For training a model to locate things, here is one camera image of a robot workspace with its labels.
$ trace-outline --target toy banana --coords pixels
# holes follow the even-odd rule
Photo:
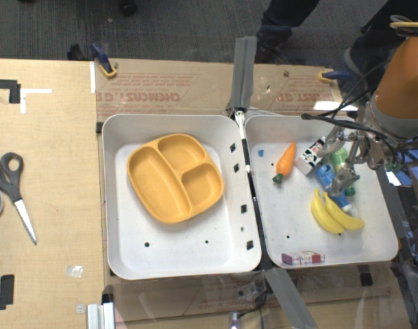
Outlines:
[[[327,212],[317,188],[314,190],[314,198],[311,201],[311,211],[317,223],[328,232],[340,234],[345,231],[345,228]]]
[[[361,229],[365,225],[365,222],[361,219],[349,216],[344,213],[337,206],[337,204],[331,200],[327,192],[323,193],[323,197],[325,198],[325,209],[329,215],[337,222],[339,222],[344,228],[349,230],[357,230]]]

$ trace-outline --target scissor handle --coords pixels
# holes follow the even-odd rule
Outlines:
[[[14,154],[12,152],[3,155],[2,158],[4,158],[3,161],[5,164],[3,164],[2,160],[0,159],[0,189],[5,191],[11,197],[11,200],[15,202],[22,199],[22,196],[19,191],[19,181],[20,172],[23,169],[23,159],[19,155]],[[16,159],[19,161],[19,166],[16,170],[11,170],[9,167],[11,159]],[[14,178],[14,183],[16,183],[16,185],[11,183],[11,177]]]
[[[11,160],[15,160],[18,163],[16,169],[10,168]],[[16,188],[20,186],[20,174],[23,171],[23,158],[22,156],[15,154],[14,152],[7,152],[5,155],[1,157],[1,164],[3,170],[7,174],[8,178],[10,179],[11,184],[13,184]]]

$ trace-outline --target gray metal bar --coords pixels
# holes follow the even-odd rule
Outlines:
[[[234,74],[229,108],[250,107],[253,95],[253,67],[255,63],[257,38],[246,36],[235,41]]]
[[[264,271],[264,277],[269,283],[276,299],[278,299],[292,328],[317,329],[317,325],[310,311],[306,308],[305,302],[300,297],[299,292],[285,269],[272,268]]]

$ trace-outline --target blue object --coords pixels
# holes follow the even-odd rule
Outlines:
[[[348,71],[331,71],[322,73],[323,78],[328,78],[329,80],[344,80],[350,81],[355,78],[355,74]]]
[[[413,159],[418,161],[418,149],[410,149],[407,154]]]
[[[316,170],[316,177],[319,179],[323,189],[329,194],[328,196],[334,201],[341,209],[347,209],[350,207],[350,203],[346,200],[345,191],[341,192],[339,196],[331,196],[332,181],[335,177],[331,166],[324,164],[322,167]]]
[[[97,42],[92,42],[90,49],[92,50],[93,57],[98,58],[99,63],[106,70],[106,72],[113,72],[112,65],[110,64],[107,55],[104,53],[104,51],[102,51],[101,46],[99,46]]]
[[[395,177],[399,180],[399,182],[402,184],[402,186],[412,186],[412,180],[411,178],[406,175],[403,171],[399,171],[397,173],[394,173]]]

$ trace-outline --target scissors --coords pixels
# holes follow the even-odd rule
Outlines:
[[[18,162],[16,169],[10,168],[11,160]],[[5,191],[11,198],[12,203],[16,206],[32,242],[37,245],[36,234],[32,228],[31,219],[29,219],[28,212],[26,211],[25,203],[23,202],[22,195],[19,191],[20,175],[23,170],[23,158],[22,156],[15,154],[14,152],[8,152],[0,158],[0,189]]]

